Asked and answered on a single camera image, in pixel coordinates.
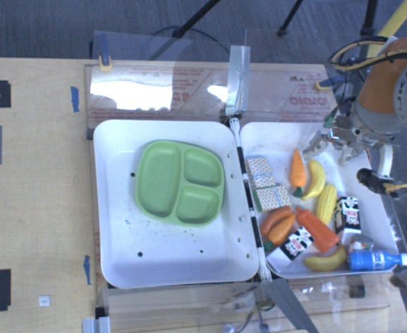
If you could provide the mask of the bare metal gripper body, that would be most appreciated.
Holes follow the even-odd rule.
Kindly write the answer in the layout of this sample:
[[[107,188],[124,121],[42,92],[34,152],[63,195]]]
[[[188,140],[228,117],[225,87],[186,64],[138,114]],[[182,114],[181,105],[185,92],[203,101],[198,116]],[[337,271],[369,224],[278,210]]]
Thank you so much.
[[[337,116],[330,130],[330,140],[349,152],[362,152],[366,148],[378,148],[398,133],[398,123],[379,116],[364,122],[357,114]]]

